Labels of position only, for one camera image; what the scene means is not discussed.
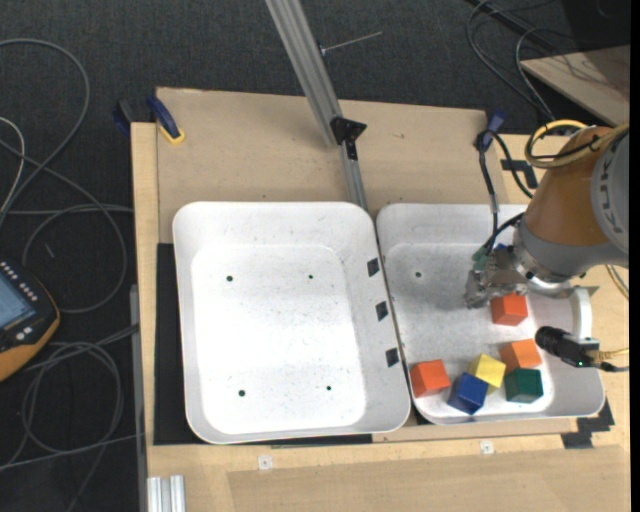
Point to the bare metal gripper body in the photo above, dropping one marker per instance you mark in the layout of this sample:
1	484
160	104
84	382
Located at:
502	272

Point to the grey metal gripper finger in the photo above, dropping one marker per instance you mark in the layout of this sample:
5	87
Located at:
471	292
485	296

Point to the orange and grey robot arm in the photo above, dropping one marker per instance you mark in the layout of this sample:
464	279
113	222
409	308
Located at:
570	200

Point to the orange cube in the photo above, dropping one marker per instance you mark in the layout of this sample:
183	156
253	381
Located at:
429	377
522	354
509	310

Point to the white plastic tray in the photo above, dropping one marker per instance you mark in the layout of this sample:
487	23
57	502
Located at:
440	325
280	340

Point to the yellow cube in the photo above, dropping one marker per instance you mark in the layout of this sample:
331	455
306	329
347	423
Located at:
487	369

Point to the green cube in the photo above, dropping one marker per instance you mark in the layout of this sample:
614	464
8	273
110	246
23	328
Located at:
523	386

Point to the blue cube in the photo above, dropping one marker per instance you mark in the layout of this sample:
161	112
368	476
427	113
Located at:
467	394

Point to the brown cardboard board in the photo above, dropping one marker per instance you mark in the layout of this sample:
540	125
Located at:
260	150

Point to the black cylinder on white bracket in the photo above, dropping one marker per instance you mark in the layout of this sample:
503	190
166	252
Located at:
567	345

